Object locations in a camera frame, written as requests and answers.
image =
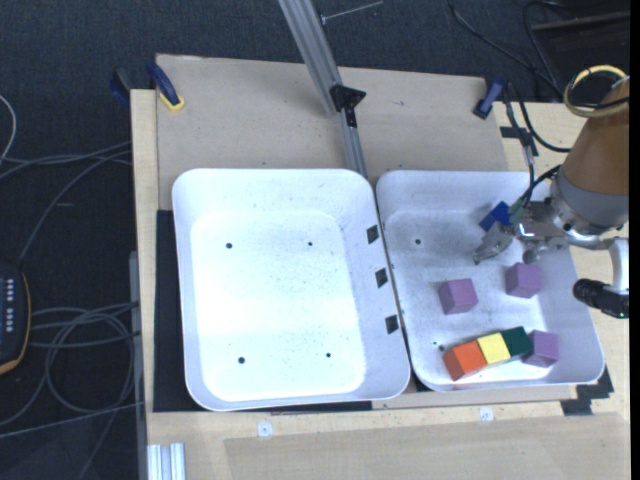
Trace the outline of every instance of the orange block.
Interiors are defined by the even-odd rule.
[[[487,361],[476,340],[456,345],[448,350],[442,359],[453,380],[458,380],[487,366]]]

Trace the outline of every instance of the tray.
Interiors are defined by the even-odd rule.
[[[414,372],[437,391],[582,384],[597,380],[604,358],[589,308],[572,295],[577,274],[569,249],[541,254],[543,289],[532,299],[505,293],[504,272],[522,261],[522,243],[473,263],[484,231],[482,218],[500,201],[511,204],[527,188],[524,172],[392,171],[376,195],[406,328]],[[545,197],[541,184],[534,199]],[[471,278],[479,303],[467,313],[445,315],[441,283]],[[513,361],[468,378],[451,380],[443,350],[495,331],[524,326],[559,335],[560,360],[550,368]]]
[[[185,377],[216,411],[391,398],[410,366],[370,184],[343,169],[174,183]]]

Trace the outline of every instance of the cube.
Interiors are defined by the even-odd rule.
[[[516,263],[505,273],[505,285],[509,295],[530,299],[542,289],[542,273],[535,264]]]
[[[500,201],[496,207],[491,210],[479,224],[482,229],[489,231],[494,222],[499,222],[508,226],[510,223],[509,205],[504,201]]]
[[[478,303],[478,295],[471,279],[454,279],[438,288],[442,310],[446,315],[464,313]]]
[[[442,359],[454,381],[467,377],[487,366],[487,361],[476,340],[456,345],[449,349]]]
[[[533,351],[522,359],[525,364],[548,368],[560,359],[558,335],[553,332],[532,331],[529,335]]]
[[[533,352],[533,344],[524,327],[507,329],[506,331],[502,331],[501,334],[509,349],[511,359],[516,359]]]
[[[509,349],[501,333],[487,334],[476,341],[487,365],[500,364],[511,359],[511,354],[509,354]]]

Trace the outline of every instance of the dark green block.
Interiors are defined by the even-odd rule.
[[[502,338],[507,344],[509,354],[512,358],[533,352],[533,344],[525,332],[524,327],[514,327],[513,329],[502,331]]]

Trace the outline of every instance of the dark background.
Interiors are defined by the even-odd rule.
[[[313,1],[331,15],[380,0]],[[447,0],[382,1],[327,23],[338,65],[471,75],[488,83],[501,75],[526,101],[558,101],[571,77],[591,65],[630,72],[628,16],[604,24],[575,21],[629,11],[630,0],[453,0],[475,34],[455,19]],[[536,30],[567,20],[573,25]],[[129,113],[112,96],[109,80],[123,68],[134,87],[150,87],[145,64],[156,53],[301,61],[277,0],[0,0],[0,94],[18,119],[9,156],[86,153],[129,141]],[[0,105],[0,152],[10,131],[10,114]],[[12,165],[3,162],[0,175]],[[17,262],[51,200],[89,165],[35,166],[0,180],[2,258]],[[34,310],[129,300],[128,261],[136,249],[132,182],[129,167],[108,164],[60,200],[21,265]],[[96,325],[77,339],[110,332]],[[65,352],[54,377],[76,402],[105,407],[117,399],[127,361],[123,343]],[[0,421],[29,399],[43,364],[44,352],[29,348],[20,367],[0,377]],[[77,416],[45,389],[0,435]],[[109,439],[120,444],[107,440],[101,450],[110,467],[100,466],[97,456],[101,478],[135,476],[135,454],[127,451],[135,445],[131,421],[115,421]],[[127,439],[131,446],[122,445]],[[116,453],[114,468],[108,457]]]

